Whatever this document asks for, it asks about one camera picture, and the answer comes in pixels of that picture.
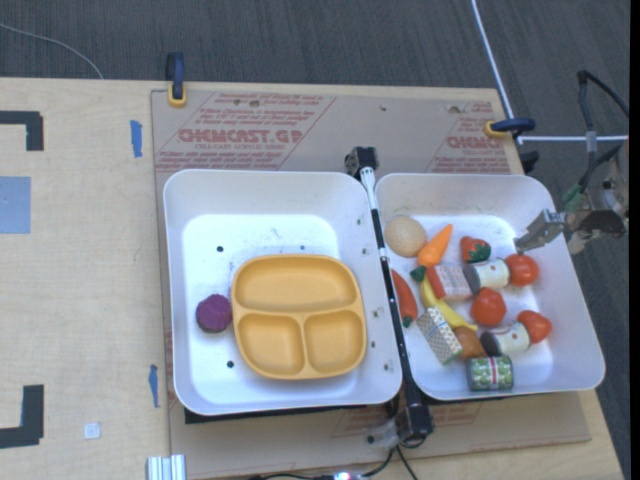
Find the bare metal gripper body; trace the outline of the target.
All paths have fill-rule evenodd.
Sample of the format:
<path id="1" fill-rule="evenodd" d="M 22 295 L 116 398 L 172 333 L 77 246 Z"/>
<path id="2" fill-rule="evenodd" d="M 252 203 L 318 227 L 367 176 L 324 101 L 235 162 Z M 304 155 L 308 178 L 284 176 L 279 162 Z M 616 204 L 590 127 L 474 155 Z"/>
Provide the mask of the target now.
<path id="1" fill-rule="evenodd" d="M 626 176 L 616 167 L 581 189 L 565 195 L 565 222 L 569 242 L 590 242 L 603 235 L 624 236 L 629 224 L 629 191 Z"/>

